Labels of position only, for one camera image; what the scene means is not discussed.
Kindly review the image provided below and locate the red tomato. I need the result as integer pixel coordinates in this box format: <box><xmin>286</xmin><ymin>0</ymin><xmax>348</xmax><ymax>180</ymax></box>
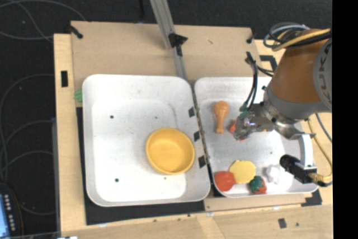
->
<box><xmin>214</xmin><ymin>170</ymin><xmax>237</xmax><ymax>193</ymax></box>

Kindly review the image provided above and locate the yellow flat toy food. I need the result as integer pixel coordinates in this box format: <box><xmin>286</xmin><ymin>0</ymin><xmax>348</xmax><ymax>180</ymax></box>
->
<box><xmin>228</xmin><ymin>159</ymin><xmax>257</xmax><ymax>185</ymax></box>

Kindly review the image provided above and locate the brown cardboard board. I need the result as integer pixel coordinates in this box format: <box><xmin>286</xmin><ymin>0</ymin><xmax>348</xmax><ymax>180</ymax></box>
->
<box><xmin>69</xmin><ymin>20</ymin><xmax>314</xmax><ymax>212</ymax></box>

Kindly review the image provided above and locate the yellow bowl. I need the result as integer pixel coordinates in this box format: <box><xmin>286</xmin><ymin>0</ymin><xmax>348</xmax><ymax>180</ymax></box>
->
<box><xmin>145</xmin><ymin>127</ymin><xmax>196</xmax><ymax>176</ymax></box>

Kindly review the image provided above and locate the white toy garlic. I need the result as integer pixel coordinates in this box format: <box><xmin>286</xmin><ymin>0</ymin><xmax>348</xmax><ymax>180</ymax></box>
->
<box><xmin>262</xmin><ymin>164</ymin><xmax>282</xmax><ymax>185</ymax></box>

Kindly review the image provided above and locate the black cylinder on white bracket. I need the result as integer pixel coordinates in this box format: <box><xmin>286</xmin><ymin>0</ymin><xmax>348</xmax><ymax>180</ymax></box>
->
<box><xmin>279</xmin><ymin>133</ymin><xmax>318</xmax><ymax>184</ymax></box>

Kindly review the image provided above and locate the orange chicken drumstick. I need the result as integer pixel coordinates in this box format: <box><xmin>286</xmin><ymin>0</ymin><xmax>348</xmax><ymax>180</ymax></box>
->
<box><xmin>213</xmin><ymin>100</ymin><xmax>230</xmax><ymax>134</ymax></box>

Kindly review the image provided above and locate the red strawberry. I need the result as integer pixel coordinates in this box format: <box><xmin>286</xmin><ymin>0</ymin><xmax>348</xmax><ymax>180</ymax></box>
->
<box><xmin>248</xmin><ymin>175</ymin><xmax>267</xmax><ymax>195</ymax></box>

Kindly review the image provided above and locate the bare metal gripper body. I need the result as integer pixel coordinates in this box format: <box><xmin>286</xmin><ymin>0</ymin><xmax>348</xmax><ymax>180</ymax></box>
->
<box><xmin>243</xmin><ymin>104</ymin><xmax>303</xmax><ymax>140</ymax></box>

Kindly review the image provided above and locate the thin black and white rod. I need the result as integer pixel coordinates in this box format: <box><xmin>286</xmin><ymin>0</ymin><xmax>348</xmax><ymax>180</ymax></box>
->
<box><xmin>192</xmin><ymin>86</ymin><xmax>211</xmax><ymax>171</ymax></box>

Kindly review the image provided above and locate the white plastic tray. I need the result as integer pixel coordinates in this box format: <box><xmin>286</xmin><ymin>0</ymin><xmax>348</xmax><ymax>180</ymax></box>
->
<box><xmin>193</xmin><ymin>76</ymin><xmax>320</xmax><ymax>199</ymax></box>
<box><xmin>82</xmin><ymin>73</ymin><xmax>211</xmax><ymax>208</ymax></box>

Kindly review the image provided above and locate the orange toy food piece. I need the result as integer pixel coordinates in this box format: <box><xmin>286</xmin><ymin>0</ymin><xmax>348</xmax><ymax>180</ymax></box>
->
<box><xmin>228</xmin><ymin>118</ymin><xmax>247</xmax><ymax>143</ymax></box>

